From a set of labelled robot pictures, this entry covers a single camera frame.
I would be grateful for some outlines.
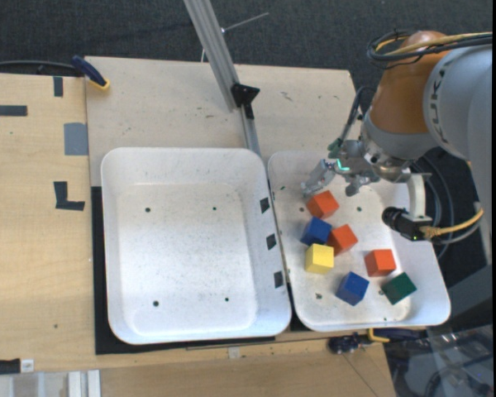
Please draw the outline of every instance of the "white tray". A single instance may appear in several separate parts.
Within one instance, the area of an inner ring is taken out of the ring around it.
[[[338,175],[324,189],[331,190],[340,204],[326,222],[333,227],[348,223],[358,243],[336,257],[335,267],[329,273],[318,275],[305,271],[307,246],[299,239],[312,215],[306,209],[308,199],[303,197],[300,184],[324,157],[327,153],[282,151],[269,160],[275,216],[298,317],[307,327],[319,332],[431,326],[445,322],[451,305],[432,244],[411,242],[382,222],[382,212],[388,206],[408,208],[405,184],[381,180],[346,197],[347,183]],[[390,248],[397,262],[397,270],[387,278],[367,275],[364,256],[377,248]],[[342,277],[350,270],[370,282],[364,299],[356,306],[336,297]],[[382,295],[380,286],[403,271],[417,286],[417,291],[392,305]]]
[[[289,325],[259,156],[117,148],[101,176],[108,321],[121,340],[270,337]]]

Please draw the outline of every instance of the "cube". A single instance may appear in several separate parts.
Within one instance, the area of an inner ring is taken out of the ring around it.
[[[299,239],[303,244],[311,246],[312,244],[325,244],[329,237],[329,232],[332,230],[332,225],[320,218],[312,218],[307,226],[303,229],[303,234]]]
[[[334,256],[350,250],[357,242],[358,238],[347,223],[333,228],[327,238],[327,245],[334,248]]]
[[[305,251],[305,270],[313,274],[326,274],[334,267],[332,247],[312,244]]]
[[[366,278],[362,278],[353,271],[343,277],[338,285],[336,297],[349,303],[351,306],[356,306],[365,296],[370,282]]]
[[[320,219],[329,218],[339,207],[340,204],[329,190],[313,195],[307,202],[308,211]]]
[[[417,290],[408,274],[403,272],[380,287],[391,304],[396,304]]]
[[[369,276],[386,276],[397,269],[391,249],[370,251],[365,255],[364,262]]]

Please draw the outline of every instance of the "gray carpet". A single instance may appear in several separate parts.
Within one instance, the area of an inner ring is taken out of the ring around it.
[[[347,69],[357,88],[379,82],[382,71],[366,59],[365,48],[394,28],[446,34],[493,30],[493,0],[211,1],[222,27],[269,13],[226,33],[235,63]],[[201,51],[182,0],[0,0],[0,61],[69,63],[75,54],[197,61]],[[42,73],[56,71],[46,67]],[[34,74],[36,68],[10,66],[0,72]],[[455,220],[470,218],[477,196],[466,164],[441,151],[429,156],[455,190]],[[434,180],[440,187],[438,175]],[[477,234],[451,245],[441,258],[446,284],[484,263]]]

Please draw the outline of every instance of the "blue and yellow clamp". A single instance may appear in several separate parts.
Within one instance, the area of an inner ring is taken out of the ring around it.
[[[72,58],[72,65],[75,67],[76,70],[88,76],[88,78],[90,79],[90,83],[95,87],[103,91],[110,87],[110,81],[104,78],[97,69],[95,69],[81,56],[75,55]]]

